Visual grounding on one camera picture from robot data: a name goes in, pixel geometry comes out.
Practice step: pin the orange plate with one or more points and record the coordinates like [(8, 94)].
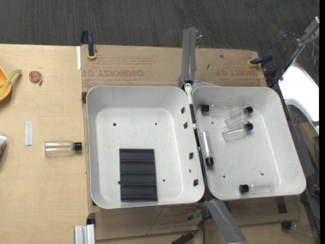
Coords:
[(4, 90)]

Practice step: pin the brown cardboard board red print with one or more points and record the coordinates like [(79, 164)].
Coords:
[(165, 67)]

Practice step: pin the thin black and white rod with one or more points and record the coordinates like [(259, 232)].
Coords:
[(193, 116)]

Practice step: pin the clear plastic bottle black cap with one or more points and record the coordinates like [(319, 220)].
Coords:
[(59, 148), (206, 146), (261, 187), (287, 225), (204, 108), (234, 133), (237, 116)]

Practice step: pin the white plastic tray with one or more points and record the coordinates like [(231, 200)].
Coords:
[(243, 159), (137, 133)]

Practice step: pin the black ribbed holder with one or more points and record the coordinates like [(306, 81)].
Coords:
[(138, 175)]

